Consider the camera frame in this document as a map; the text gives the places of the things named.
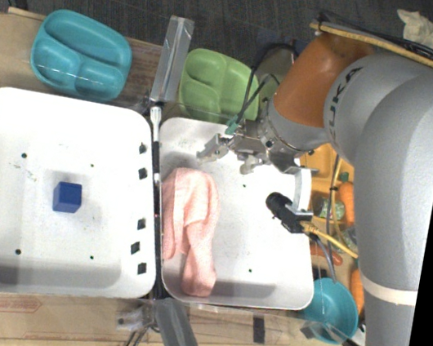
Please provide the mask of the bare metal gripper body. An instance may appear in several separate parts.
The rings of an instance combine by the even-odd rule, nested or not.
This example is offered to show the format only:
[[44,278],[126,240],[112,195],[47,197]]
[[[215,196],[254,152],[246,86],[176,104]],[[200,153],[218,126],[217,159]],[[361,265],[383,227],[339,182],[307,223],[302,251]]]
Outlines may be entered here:
[[242,121],[228,145],[245,162],[250,157],[257,158],[262,165],[271,164],[280,172],[294,175],[301,169],[295,162],[301,150],[283,141],[268,122]]

